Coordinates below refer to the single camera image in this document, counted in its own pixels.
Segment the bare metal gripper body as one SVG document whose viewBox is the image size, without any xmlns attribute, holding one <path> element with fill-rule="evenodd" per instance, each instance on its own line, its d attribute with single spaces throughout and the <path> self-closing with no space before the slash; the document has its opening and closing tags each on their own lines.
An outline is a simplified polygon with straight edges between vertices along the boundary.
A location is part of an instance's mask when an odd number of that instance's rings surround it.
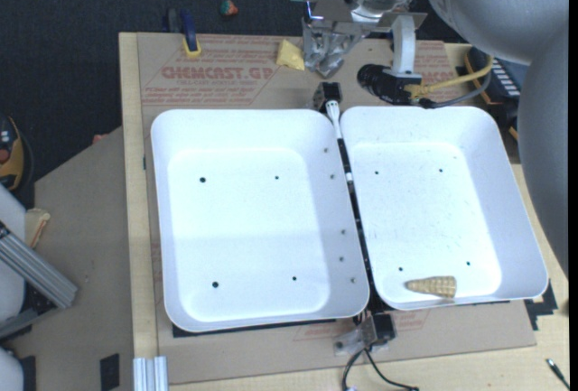
<svg viewBox="0 0 578 391">
<path fill-rule="evenodd" d="M 304 0 L 304 26 L 315 33 L 387 33 L 410 0 Z"/>
</svg>

